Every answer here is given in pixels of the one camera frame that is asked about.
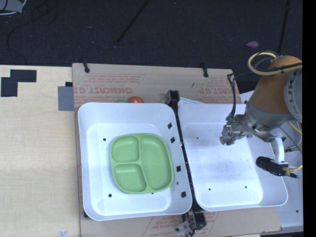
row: green divided plate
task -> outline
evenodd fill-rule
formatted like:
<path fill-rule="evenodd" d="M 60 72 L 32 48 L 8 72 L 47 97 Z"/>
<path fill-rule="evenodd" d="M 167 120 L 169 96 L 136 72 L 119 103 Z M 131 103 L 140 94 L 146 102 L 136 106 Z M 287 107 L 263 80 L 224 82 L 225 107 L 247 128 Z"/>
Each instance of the green divided plate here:
<path fill-rule="evenodd" d="M 126 193 L 154 193 L 173 182 L 173 166 L 166 142 L 151 133 L 115 138 L 110 162 L 116 185 Z"/>

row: wooden surface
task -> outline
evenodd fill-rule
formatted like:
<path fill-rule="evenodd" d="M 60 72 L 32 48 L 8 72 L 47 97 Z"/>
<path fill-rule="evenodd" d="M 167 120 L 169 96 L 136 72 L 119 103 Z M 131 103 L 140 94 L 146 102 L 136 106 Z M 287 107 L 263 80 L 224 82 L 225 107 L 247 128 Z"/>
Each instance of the wooden surface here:
<path fill-rule="evenodd" d="M 37 70 L 19 82 L 18 97 L 0 97 L 0 236 L 80 236 L 74 112 L 58 111 L 58 86 L 71 67 Z"/>

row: black fabric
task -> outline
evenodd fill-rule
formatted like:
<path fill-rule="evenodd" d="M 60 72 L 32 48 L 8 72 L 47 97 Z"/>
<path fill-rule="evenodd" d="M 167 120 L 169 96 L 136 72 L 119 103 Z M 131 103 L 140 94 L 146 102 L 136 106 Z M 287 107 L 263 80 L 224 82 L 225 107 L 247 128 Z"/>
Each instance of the black fabric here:
<path fill-rule="evenodd" d="M 145 1 L 29 0 L 23 13 L 0 16 L 0 64 L 204 63 L 242 74 L 249 72 L 252 54 L 278 50 L 282 30 L 279 55 L 302 59 L 303 0 L 290 0 L 289 6 L 288 0 L 150 0 L 114 46 Z M 247 47 L 250 41 L 259 46 Z M 238 76 L 240 92 L 253 90 L 258 79 Z"/>

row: black connector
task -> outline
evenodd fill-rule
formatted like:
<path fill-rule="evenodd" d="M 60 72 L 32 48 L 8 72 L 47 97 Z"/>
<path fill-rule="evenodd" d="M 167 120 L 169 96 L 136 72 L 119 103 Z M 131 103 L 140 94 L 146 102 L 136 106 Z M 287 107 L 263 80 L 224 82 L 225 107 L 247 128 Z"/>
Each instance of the black connector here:
<path fill-rule="evenodd" d="M 259 168 L 270 172 L 276 176 L 285 176 L 286 172 L 282 170 L 284 167 L 288 167 L 288 164 L 277 164 L 268 157 L 260 156 L 256 160 L 256 164 Z"/>

